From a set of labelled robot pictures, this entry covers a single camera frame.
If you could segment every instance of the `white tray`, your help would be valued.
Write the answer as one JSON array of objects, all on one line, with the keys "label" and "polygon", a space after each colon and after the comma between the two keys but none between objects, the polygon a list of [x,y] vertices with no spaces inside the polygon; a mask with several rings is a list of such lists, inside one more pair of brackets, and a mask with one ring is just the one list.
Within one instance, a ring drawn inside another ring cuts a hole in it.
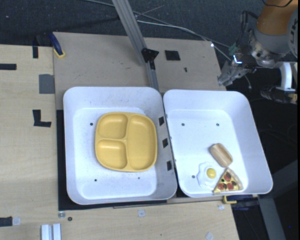
[{"label": "white tray", "polygon": [[[161,94],[150,87],[73,87],[63,96],[66,187],[77,204],[166,200],[177,190]],[[157,160],[143,172],[121,172],[101,166],[95,155],[98,119],[108,112],[140,113],[157,130]]]},{"label": "white tray", "polygon": [[179,186],[187,196],[214,195],[208,187],[200,186],[198,174],[200,164],[213,164],[218,181],[224,168],[209,151],[216,143],[232,155],[229,168],[243,185],[240,191],[222,195],[266,194],[272,189],[272,176],[244,95],[236,91],[169,90],[163,103]]}]

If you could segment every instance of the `black floor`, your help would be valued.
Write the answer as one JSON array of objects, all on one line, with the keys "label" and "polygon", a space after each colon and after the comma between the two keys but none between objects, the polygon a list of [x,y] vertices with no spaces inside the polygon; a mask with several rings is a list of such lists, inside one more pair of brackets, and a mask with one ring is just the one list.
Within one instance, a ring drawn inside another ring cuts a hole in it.
[{"label": "black floor", "polygon": [[[112,3],[111,0],[94,0]],[[134,11],[170,24],[190,29],[208,39],[227,53],[240,32],[243,10],[260,14],[262,0],[129,0]],[[147,22],[157,22],[139,16]],[[256,21],[249,19],[252,27]],[[200,40],[182,30],[145,23],[139,24],[144,37]],[[71,32],[102,35],[126,35],[116,10],[108,5],[84,0],[0,0],[0,44],[31,46],[36,37],[42,46],[50,46],[50,32]],[[216,52],[220,67],[226,59]],[[261,99],[264,85],[279,85],[281,75],[276,69],[259,69],[236,80],[228,90],[243,93],[249,100],[260,140],[271,173],[298,158],[298,108]],[[275,199],[287,240],[299,239],[298,188]],[[267,240],[260,208],[233,211],[241,240]]]}]

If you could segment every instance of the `toy pizza slice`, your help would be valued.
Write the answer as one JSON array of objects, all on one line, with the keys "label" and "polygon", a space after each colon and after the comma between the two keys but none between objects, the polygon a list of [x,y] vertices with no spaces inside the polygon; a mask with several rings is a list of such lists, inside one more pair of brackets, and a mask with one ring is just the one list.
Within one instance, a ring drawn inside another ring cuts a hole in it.
[{"label": "toy pizza slice", "polygon": [[242,189],[242,183],[238,176],[230,168],[227,168],[219,179],[218,184],[213,190],[213,193],[238,191]]}]

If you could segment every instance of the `wooden table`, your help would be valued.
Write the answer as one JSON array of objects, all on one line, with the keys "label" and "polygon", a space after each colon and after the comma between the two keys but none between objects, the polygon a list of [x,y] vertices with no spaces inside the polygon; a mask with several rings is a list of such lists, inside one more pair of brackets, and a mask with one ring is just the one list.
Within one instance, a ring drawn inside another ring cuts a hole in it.
[{"label": "wooden table", "polygon": [[[66,210],[59,218],[56,96],[39,92],[39,75],[55,76],[53,49],[39,46],[38,55],[31,46],[0,45],[0,64],[17,65],[0,70],[0,218],[20,218],[0,227],[0,240],[40,239],[44,224],[60,224],[63,240],[239,239],[231,206],[220,200]],[[34,126],[33,110],[51,126]]]}]

